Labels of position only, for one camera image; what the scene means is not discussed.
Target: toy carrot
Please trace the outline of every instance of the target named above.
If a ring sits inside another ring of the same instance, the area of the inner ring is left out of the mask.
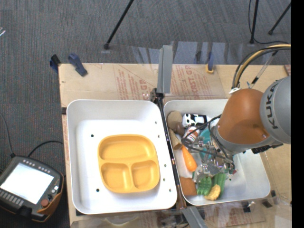
[[[187,169],[189,171],[195,171],[198,165],[195,159],[193,158],[192,154],[189,153],[189,151],[184,145],[181,147],[181,150]]]

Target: toy cucumber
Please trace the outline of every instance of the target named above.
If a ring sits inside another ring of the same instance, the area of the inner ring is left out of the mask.
[[[222,196],[222,194],[224,192],[226,176],[227,176],[226,173],[219,172],[218,174],[214,175],[214,177],[213,177],[213,181],[214,181],[213,185],[217,184],[220,186],[219,198]]]
[[[198,182],[197,193],[198,195],[208,195],[212,187],[212,180],[210,176],[200,179]]]

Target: white screen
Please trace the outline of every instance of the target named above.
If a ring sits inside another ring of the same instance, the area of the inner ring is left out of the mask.
[[[19,163],[0,187],[37,204],[53,178],[53,176]]]

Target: yellow plate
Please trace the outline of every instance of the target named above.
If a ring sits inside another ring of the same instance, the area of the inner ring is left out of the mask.
[[[105,137],[98,145],[98,163],[104,185],[113,192],[147,191],[160,179],[155,146],[142,135]]]

